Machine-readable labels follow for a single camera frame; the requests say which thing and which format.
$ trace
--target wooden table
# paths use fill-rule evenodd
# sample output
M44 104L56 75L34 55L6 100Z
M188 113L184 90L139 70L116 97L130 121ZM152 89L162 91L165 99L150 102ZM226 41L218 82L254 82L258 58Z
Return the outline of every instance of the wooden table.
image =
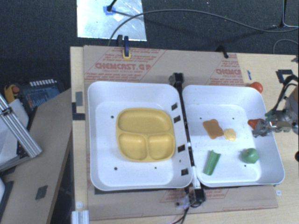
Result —
M237 54L245 85L254 81L263 84L263 99L266 110L271 109L278 98L282 84L278 82L275 71L292 70L298 74L298 64L291 62L295 56ZM71 86L72 102L76 102L76 92L84 94L83 48L71 48ZM77 113L85 113L85 104L77 107ZM275 133L280 156L285 168L285 179L275 189L281 191L277 196L278 208L264 210L228 211L217 213L190 214L185 224L295 224L298 223L299 188L298 162L294 155L298 151L298 136L293 132ZM85 121L73 121L73 151L76 210L88 209L87 181L86 181L86 143ZM160 216L126 218L115 220L91 221L91 224L152 224L172 223L180 216Z

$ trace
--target white tray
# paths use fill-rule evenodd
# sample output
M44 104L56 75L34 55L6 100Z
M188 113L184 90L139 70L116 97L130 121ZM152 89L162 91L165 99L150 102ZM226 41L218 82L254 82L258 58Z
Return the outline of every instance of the white tray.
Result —
M127 108L156 108L172 119L175 154L158 162L124 158L117 145L116 119ZM91 180L100 190L182 188L192 180L178 92L167 84L95 82L88 89ZM179 152L178 147L185 145Z
M264 117L266 109L261 94L250 87L189 85L183 90L197 177L209 187L278 184L285 172L278 149L270 133L254 138L249 119ZM203 127L206 120L216 119L224 130L233 128L237 139L210 139ZM255 148L259 160L246 164L241 151ZM221 157L211 176L204 174L209 151Z

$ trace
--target yellow plate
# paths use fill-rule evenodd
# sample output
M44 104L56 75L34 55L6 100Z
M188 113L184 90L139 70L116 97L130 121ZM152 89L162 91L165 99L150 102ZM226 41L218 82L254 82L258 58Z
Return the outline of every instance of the yellow plate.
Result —
M123 110L117 116L116 135L121 154L131 161L164 161L175 151L172 121L159 109Z

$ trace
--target metal plate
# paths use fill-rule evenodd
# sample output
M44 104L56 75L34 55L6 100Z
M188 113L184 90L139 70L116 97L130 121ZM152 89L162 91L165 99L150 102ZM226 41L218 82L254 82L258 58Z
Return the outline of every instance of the metal plate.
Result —
M104 7L111 4L113 0L77 0L77 26L78 37L109 39L118 25L129 17L105 13ZM129 15L142 13L141 0L117 0L113 10ZM117 35L127 35L132 41L146 41L143 16L133 19L122 26Z

